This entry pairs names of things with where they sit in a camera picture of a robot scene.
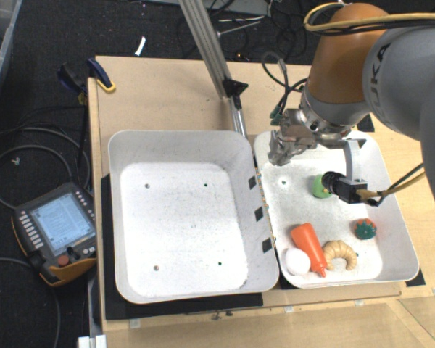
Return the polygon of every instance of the white egg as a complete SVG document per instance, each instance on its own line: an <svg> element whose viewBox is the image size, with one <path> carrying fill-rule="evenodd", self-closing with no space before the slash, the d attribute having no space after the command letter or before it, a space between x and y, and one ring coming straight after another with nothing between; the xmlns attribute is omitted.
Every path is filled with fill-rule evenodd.
<svg viewBox="0 0 435 348"><path fill-rule="evenodd" d="M307 254L297 247L288 249L285 253L287 270L293 276L304 276L311 268L311 261Z"/></svg>

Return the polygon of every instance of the black floor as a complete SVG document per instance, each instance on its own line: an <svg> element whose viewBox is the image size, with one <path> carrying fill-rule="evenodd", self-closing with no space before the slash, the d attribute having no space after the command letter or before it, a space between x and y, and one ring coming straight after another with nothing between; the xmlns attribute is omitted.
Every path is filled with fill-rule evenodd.
<svg viewBox="0 0 435 348"><path fill-rule="evenodd" d="M261 55L272 50L289 64L309 65L318 38L303 31L302 20L310 9L330 1L336 0L274 3L272 19L223 36L221 44L227 59L260 62ZM344 1L368 2L390 13L435 10L435 0ZM221 31L237 26L219 19L243 17L230 12L211 15ZM97 54L132 57L142 36L146 38L143 57L200 58L177 6L129 0L23 0L0 98L0 132L41 126L78 141L82 108L77 95L58 82L57 69L67 62L86 77L87 58ZM56 149L76 169L73 146L43 133L21 131L0 136L0 154L23 144ZM11 161L16 157L21 161L18 166ZM55 161L40 151L10 154L0 163L0 194L16 205L60 185L67 176ZM83 180L85 174L83 165L78 176ZM11 213L0 203L0 257L25 260L12 231ZM88 335L86 278L54 291L61 307L57 346L76 347L78 337ZM52 289L22 265L0 262L0 348L53 347L56 329Z"/></svg>

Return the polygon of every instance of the croissant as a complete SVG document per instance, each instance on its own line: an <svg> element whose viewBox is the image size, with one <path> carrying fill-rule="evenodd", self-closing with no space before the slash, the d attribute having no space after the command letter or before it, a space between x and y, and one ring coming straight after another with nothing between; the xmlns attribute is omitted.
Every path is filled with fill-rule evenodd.
<svg viewBox="0 0 435 348"><path fill-rule="evenodd" d="M352 270L357 264L357 255L350 245L342 240L328 241L324 247L324 257L327 262L327 269L334 270L333 258L344 258L347 261L347 270Z"/></svg>

